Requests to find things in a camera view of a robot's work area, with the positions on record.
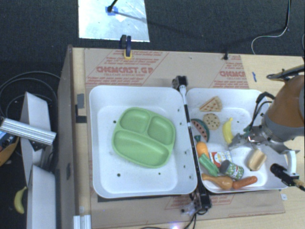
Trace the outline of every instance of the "silver square sheet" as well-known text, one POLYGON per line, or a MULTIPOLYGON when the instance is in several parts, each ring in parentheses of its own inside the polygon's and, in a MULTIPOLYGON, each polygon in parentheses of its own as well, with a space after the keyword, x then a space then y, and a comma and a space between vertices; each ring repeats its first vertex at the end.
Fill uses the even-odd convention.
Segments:
POLYGON ((119 40, 130 35, 134 42, 149 42, 144 0, 78 0, 79 37, 119 40))

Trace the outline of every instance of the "black carpet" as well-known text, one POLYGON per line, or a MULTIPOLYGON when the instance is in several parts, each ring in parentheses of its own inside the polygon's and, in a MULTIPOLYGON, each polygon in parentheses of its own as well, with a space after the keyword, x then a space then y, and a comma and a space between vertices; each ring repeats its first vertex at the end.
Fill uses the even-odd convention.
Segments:
MULTIPOLYGON (((288 0, 145 0, 150 43, 132 43, 134 49, 163 51, 229 52, 252 54, 251 42, 261 35, 278 35, 285 26, 288 0)), ((304 56, 305 0, 292 0, 288 31, 279 38, 254 43, 257 54, 304 56)), ((78 37, 78 0, 0 0, 0 85, 28 71, 60 75, 68 44, 75 47, 118 48, 118 41, 78 37)), ((56 91, 58 80, 42 79, 56 91)), ((39 83, 20 81, 0 96, 6 109, 24 91, 44 94, 39 83)), ((10 118, 18 119, 22 98, 10 105, 10 118)), ((51 119, 56 116, 51 111, 51 119)), ((25 228, 26 214, 13 206, 25 179, 21 157, 0 167, 0 228, 25 228)))

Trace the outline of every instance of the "green plate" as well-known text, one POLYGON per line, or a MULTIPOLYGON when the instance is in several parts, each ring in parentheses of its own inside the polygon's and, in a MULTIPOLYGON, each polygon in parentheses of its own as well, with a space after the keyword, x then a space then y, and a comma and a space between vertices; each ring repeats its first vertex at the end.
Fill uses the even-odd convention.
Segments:
POLYGON ((124 111, 113 135, 114 151, 136 164, 164 166, 173 150, 176 130, 167 118, 147 109, 133 107, 124 111))

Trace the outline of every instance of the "yellow banana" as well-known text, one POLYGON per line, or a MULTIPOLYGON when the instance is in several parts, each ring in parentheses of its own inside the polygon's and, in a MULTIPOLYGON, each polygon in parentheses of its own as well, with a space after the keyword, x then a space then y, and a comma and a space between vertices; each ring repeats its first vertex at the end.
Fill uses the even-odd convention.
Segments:
POLYGON ((224 139, 227 142, 227 144, 230 144, 233 139, 233 135, 231 132, 231 122, 233 121, 233 118, 230 118, 228 121, 226 121, 223 125, 223 135, 224 139))
POLYGON ((23 189, 19 190, 16 193, 15 199, 14 199, 15 209, 20 214, 24 214, 24 207, 22 205, 22 196, 23 196, 24 190, 26 190, 26 189, 27 189, 27 187, 24 187, 23 189))

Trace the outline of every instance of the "watermelon slice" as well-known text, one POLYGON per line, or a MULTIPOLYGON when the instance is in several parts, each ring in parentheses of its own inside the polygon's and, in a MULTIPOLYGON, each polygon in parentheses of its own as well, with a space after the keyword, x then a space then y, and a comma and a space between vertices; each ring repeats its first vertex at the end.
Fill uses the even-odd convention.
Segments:
POLYGON ((208 142, 210 138, 209 128, 200 119, 191 119, 192 124, 199 131, 200 135, 208 142))

